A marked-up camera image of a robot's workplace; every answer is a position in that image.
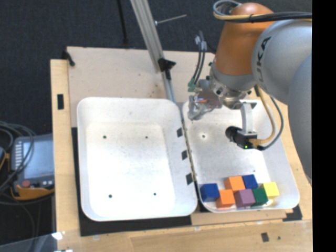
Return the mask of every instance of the colored block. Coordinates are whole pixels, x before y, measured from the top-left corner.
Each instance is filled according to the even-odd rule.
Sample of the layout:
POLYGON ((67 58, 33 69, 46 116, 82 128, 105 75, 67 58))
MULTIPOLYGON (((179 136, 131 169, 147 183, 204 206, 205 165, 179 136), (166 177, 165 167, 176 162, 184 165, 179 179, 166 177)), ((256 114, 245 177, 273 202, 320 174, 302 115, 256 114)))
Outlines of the colored block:
POLYGON ((231 207, 236 203, 232 190, 219 190, 219 198, 216 201, 218 209, 231 207))
POLYGON ((254 199, 256 200, 255 204, 253 204, 252 206, 259 206, 259 205, 266 204, 268 202, 268 197, 267 197, 266 191, 263 187, 262 188, 253 188, 252 192, 253 192, 253 195, 254 195, 254 199))
POLYGON ((277 183, 275 182, 262 183, 260 187, 265 189, 266 195, 269 200, 273 200, 280 195, 277 183))
POLYGON ((219 198, 218 185, 216 183, 204 184, 200 188, 203 202, 214 202, 219 198))
POLYGON ((243 175, 242 178, 245 184, 245 188, 257 188, 258 187, 257 180, 253 174, 243 175))
POLYGON ((224 181, 224 186, 227 190, 233 190, 233 193, 245 189, 245 184, 241 175, 228 177, 224 181))
POLYGON ((250 207, 255 204, 256 200, 254 198, 252 189, 247 188, 245 190, 237 191, 235 194, 236 206, 237 208, 250 207))

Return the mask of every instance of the black clip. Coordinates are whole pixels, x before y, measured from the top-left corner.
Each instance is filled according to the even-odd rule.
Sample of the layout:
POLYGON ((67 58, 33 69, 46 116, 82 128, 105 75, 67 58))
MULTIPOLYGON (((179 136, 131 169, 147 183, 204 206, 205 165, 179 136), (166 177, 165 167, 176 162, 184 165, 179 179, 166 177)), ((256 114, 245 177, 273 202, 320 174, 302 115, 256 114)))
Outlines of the black clip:
POLYGON ((72 57, 70 56, 70 53, 67 52, 66 50, 63 50, 62 59, 63 60, 69 60, 70 65, 75 66, 75 62, 72 60, 72 57))
POLYGON ((166 74, 166 79, 172 80, 170 69, 172 69, 173 66, 176 65, 176 63, 174 61, 169 61, 164 58, 160 58, 158 62, 159 62, 161 72, 165 72, 166 74))

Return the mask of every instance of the small screen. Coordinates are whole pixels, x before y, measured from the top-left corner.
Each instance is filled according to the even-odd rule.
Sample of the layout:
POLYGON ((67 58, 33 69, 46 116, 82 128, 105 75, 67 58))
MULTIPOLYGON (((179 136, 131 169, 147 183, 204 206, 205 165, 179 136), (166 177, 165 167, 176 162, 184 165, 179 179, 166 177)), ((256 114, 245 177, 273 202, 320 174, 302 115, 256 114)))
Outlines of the small screen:
MULTIPOLYGON (((28 163, 24 169, 25 179, 54 174, 54 154, 52 142, 53 141, 51 139, 34 141, 34 152, 25 162, 25 164, 28 163)), ((27 154, 29 147, 30 142, 24 142, 24 155, 27 154)))

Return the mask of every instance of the yellow block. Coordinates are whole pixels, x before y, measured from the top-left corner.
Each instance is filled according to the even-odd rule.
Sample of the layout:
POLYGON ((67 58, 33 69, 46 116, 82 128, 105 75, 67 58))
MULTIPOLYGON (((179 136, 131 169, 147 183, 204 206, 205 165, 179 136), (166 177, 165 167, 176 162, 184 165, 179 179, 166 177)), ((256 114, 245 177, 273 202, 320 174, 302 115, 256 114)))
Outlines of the yellow block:
POLYGON ((275 197, 280 195, 277 183, 275 182, 263 183, 260 187, 265 189, 269 200, 273 200, 275 197))

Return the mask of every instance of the wooden table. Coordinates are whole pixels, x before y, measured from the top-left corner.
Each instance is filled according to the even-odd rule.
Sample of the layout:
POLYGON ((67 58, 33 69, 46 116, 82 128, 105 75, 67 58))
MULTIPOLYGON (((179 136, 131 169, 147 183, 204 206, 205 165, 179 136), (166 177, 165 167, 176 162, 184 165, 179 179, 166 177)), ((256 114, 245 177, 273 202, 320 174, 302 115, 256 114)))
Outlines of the wooden table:
MULTIPOLYGON (((137 232, 80 236, 71 127, 76 106, 89 96, 165 98, 160 74, 146 50, 68 47, 76 63, 51 60, 52 126, 54 136, 56 227, 63 233, 58 249, 74 251, 312 251, 312 188, 297 156, 288 124, 287 106, 282 142, 300 192, 302 219, 284 222, 293 210, 201 213, 192 226, 137 232), (62 97, 64 105, 58 99, 62 97)), ((172 82, 177 102, 185 102, 185 86, 193 74, 197 53, 165 51, 176 62, 172 82)), ((213 55, 207 54, 206 63, 213 55)), ((205 66, 202 78, 209 72, 205 66)))

